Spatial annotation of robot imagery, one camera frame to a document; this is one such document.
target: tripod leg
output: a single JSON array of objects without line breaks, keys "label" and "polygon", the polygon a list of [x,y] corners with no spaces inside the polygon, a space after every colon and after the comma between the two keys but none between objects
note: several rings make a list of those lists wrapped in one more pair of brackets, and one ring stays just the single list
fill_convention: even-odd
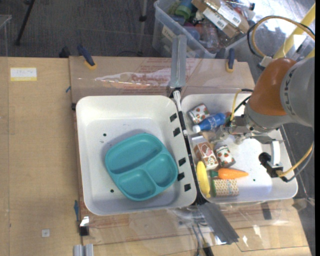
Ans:
[{"label": "tripod leg", "polygon": [[26,14],[25,14],[25,16],[24,16],[23,23],[22,23],[22,26],[21,26],[21,28],[20,28],[18,37],[17,37],[17,39],[15,40],[15,43],[14,43],[16,46],[19,46],[19,45],[20,45],[20,39],[21,39],[21,37],[22,37],[22,34],[24,33],[24,30],[25,30],[27,21],[28,21],[28,19],[29,19],[29,16],[30,16],[32,7],[34,6],[34,3],[35,3],[35,0],[31,0],[31,2],[30,2],[30,4],[29,4],[29,7],[28,7],[28,10],[26,11]]}]

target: toy banana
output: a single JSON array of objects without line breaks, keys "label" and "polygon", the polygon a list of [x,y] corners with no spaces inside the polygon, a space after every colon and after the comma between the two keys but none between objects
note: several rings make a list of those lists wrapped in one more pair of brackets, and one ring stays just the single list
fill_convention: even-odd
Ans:
[{"label": "toy banana", "polygon": [[204,162],[199,161],[196,165],[196,175],[199,181],[200,190],[206,198],[210,198],[210,184],[207,175],[207,170]]}]

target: cardboard box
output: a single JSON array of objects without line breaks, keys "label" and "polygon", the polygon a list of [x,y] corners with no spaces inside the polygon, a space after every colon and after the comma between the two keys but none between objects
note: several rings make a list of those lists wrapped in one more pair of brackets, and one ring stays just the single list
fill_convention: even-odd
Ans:
[{"label": "cardboard box", "polygon": [[192,4],[229,38],[247,33],[250,26],[246,18],[221,0],[192,0]]},{"label": "cardboard box", "polygon": [[210,144],[203,136],[192,138],[193,150],[196,158],[203,161],[206,170],[214,170],[219,163],[213,151],[213,145]]}]

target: toy carrot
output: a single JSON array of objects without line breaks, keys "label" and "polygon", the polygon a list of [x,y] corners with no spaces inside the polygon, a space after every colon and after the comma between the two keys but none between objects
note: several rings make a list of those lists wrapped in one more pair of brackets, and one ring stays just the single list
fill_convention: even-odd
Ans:
[{"label": "toy carrot", "polygon": [[249,173],[242,171],[242,170],[236,170],[236,169],[229,169],[229,168],[220,168],[218,171],[211,171],[210,176],[217,177],[222,180],[230,180],[230,179],[237,179],[241,177],[248,176]]}]

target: water bottle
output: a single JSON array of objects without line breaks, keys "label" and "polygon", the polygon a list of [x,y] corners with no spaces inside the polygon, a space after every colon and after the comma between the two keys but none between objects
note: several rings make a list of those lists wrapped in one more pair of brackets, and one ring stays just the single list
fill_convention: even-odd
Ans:
[{"label": "water bottle", "polygon": [[201,131],[210,131],[213,130],[225,123],[226,115],[224,113],[217,113],[214,115],[208,116],[199,124],[196,124],[192,127],[192,130],[195,133],[199,133]]},{"label": "water bottle", "polygon": [[250,11],[255,9],[255,3],[250,2],[248,0],[225,0],[228,4],[230,4],[234,9],[235,8],[247,8]]},{"label": "water bottle", "polygon": [[202,40],[209,52],[216,53],[220,49],[217,27],[208,19],[202,22]]}]

